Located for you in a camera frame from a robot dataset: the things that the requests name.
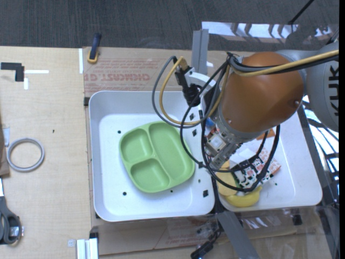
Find white plastic tray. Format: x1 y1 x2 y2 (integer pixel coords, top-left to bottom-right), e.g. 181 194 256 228
215 101 323 213
88 90 216 222

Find green divided plate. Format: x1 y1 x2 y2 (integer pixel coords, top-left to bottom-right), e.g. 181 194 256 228
119 121 196 194

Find black cylinder on white bracket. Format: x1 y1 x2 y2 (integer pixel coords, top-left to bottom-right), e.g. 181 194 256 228
174 62 218 108

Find yellow banana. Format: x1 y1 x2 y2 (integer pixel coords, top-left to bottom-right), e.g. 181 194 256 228
224 185 263 208

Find grey tape ring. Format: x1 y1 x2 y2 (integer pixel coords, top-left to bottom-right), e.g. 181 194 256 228
6 137 45 173

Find brown cardboard board red print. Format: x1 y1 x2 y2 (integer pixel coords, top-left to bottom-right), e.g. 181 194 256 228
82 46 324 256

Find orange flat piece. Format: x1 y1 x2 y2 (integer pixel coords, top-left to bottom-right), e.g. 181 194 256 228
255 127 277 141

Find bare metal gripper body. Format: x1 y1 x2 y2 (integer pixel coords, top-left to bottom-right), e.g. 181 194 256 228
204 128 243 163

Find orange and white packet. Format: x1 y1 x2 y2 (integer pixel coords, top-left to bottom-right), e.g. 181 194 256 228
257 147 282 178

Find grey handled scissors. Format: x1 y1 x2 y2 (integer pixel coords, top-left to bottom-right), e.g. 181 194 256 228
0 195 23 246

